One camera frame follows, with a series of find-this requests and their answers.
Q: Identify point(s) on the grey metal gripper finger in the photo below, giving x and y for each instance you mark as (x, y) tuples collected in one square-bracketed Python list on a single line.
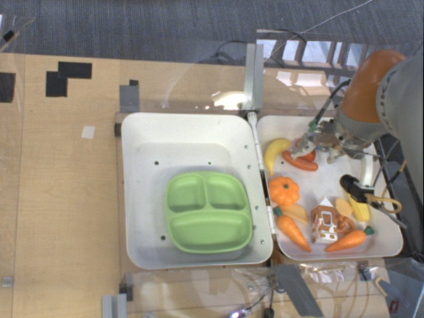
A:
[(334, 155), (303, 148)]

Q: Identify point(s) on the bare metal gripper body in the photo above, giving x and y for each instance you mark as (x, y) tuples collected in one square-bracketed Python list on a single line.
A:
[(326, 138)]

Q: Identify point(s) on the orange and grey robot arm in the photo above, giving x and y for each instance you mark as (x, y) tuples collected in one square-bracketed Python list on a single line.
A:
[(367, 88)]

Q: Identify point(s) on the red sausage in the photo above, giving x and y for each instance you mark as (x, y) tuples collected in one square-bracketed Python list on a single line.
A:
[(303, 165)]

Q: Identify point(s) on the white plastic tray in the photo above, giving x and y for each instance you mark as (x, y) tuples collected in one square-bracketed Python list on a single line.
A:
[(185, 137), (331, 181)]

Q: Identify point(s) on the yellow banana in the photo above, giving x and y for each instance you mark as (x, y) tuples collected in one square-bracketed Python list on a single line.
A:
[(272, 152)]

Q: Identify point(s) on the thin black and white rod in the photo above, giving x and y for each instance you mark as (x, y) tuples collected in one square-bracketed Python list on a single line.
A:
[(257, 144)]

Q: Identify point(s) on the orange pumpkin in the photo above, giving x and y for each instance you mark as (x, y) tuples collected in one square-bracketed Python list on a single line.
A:
[(283, 192)]

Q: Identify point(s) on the tan biscuit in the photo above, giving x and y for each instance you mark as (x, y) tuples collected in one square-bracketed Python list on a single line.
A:
[(344, 207)]

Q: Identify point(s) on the yellow corn cob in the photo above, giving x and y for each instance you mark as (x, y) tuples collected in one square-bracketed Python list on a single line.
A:
[(360, 210)]

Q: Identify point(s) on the tan bread wedge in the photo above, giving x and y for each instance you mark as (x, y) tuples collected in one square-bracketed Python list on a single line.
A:
[(298, 213)]

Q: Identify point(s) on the brown pretzel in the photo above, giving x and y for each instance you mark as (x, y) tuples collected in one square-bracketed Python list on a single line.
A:
[(348, 224)]

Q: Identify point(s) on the white and brown carton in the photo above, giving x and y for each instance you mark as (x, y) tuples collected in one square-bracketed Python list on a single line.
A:
[(323, 225)]

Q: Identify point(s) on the orange carrot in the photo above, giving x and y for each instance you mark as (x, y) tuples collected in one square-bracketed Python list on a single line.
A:
[(348, 240), (293, 232)]

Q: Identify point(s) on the green divided plate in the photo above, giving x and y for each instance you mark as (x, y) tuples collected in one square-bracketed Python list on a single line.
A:
[(208, 227)]

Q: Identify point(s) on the black cylinder on white bracket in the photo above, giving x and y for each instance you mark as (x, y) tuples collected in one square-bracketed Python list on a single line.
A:
[(351, 185)]

